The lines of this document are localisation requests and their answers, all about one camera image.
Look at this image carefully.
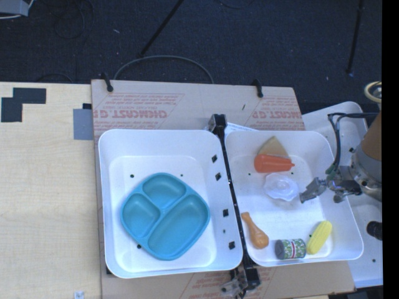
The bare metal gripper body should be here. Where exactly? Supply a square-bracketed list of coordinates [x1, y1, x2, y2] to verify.
[326, 165, 383, 202]

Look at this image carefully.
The clear plastic fried egg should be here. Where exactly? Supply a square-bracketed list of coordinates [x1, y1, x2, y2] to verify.
[262, 172, 300, 202]

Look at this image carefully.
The white plastic tray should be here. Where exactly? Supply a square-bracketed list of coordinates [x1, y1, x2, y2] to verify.
[224, 130, 365, 268]
[98, 128, 244, 280]

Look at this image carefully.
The yellow corn cob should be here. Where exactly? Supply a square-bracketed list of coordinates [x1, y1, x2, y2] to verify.
[305, 220, 334, 255]

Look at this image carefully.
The orange carrot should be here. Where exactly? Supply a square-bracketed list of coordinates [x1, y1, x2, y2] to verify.
[253, 153, 296, 174]

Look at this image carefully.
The small green and red can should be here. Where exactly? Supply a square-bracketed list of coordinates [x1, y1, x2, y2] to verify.
[274, 238, 307, 260]

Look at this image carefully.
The orange chicken drumstick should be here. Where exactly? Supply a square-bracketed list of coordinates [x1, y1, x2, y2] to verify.
[240, 211, 270, 250]

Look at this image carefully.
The thin black rod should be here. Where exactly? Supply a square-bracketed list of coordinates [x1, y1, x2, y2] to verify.
[217, 125, 252, 271]

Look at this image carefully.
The brown cardboard board red print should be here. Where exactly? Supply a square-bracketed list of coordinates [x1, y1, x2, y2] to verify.
[90, 78, 357, 299]

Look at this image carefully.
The blue divided plate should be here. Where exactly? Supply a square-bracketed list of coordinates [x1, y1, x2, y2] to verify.
[120, 172, 211, 262]

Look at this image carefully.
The black cylinder on white bracket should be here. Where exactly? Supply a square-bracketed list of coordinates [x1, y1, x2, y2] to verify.
[366, 220, 383, 241]

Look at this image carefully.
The black block with thin wires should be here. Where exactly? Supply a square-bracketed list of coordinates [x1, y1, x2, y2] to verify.
[208, 113, 228, 134]
[242, 265, 262, 290]

